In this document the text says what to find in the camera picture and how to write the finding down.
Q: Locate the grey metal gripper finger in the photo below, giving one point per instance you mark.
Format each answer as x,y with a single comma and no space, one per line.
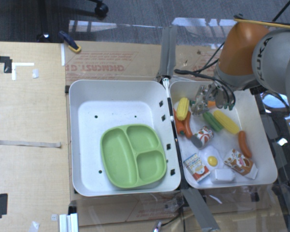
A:
204,107
196,109

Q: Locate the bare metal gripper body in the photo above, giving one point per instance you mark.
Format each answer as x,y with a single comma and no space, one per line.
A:
208,94

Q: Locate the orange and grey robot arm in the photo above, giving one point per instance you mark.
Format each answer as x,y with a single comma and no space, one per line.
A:
241,47

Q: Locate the small orange toy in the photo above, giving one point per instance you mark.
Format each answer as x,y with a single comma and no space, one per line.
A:
211,103

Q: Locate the short yellow corn cob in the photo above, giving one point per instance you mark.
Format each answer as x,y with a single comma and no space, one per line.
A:
182,108

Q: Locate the green cucumber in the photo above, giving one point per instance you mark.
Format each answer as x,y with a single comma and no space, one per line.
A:
212,121

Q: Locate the orange sausage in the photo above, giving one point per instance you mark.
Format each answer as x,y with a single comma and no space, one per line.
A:
244,144
188,128

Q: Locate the orange carrot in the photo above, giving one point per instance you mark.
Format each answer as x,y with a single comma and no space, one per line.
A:
178,126

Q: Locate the long yellow corn cob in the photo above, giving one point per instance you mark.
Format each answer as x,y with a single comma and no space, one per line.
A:
226,121

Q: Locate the red and white can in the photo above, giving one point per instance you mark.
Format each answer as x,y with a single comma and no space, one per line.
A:
203,136

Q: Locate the white fried egg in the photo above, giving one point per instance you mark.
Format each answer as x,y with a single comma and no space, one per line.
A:
211,157

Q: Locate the white plastic tray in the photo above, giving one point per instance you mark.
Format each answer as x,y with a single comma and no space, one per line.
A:
91,139
255,134

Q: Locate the small red and white carton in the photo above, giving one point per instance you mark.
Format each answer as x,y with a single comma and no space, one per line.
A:
196,167

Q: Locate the brown and white carton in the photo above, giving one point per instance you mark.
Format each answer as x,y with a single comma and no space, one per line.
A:
240,164

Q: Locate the white block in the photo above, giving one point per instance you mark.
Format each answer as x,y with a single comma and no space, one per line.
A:
222,176

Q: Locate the green divided plate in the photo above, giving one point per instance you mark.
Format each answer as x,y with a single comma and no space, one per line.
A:
132,156

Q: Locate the brown cardboard board red print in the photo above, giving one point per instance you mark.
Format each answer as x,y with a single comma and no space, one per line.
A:
99,57

